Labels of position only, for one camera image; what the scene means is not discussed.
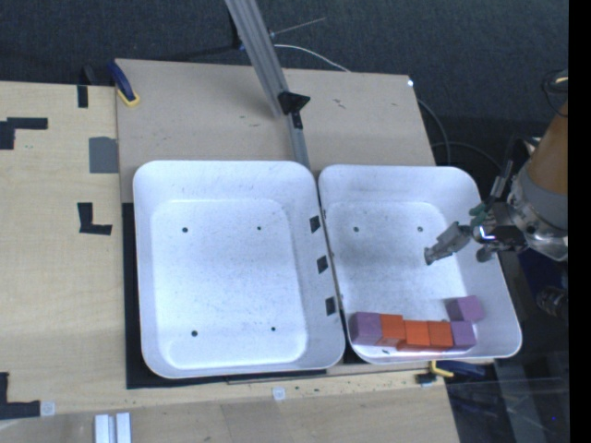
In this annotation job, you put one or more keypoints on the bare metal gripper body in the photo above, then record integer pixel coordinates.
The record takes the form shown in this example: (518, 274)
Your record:
(508, 234)

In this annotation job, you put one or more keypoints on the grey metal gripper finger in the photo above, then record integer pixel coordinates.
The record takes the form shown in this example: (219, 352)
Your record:
(486, 253)
(447, 243)

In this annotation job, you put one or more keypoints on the purple cube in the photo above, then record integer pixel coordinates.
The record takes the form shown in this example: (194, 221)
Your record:
(366, 327)
(463, 334)
(467, 308)

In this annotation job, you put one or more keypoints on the white plastic tray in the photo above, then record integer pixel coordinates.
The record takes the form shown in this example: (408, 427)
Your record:
(392, 266)
(226, 270)

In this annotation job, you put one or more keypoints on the orange cube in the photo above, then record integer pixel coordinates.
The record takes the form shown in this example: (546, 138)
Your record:
(393, 326)
(441, 334)
(418, 333)

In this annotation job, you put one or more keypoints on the pale brown flat board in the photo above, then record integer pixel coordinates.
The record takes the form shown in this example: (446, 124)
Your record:
(208, 109)

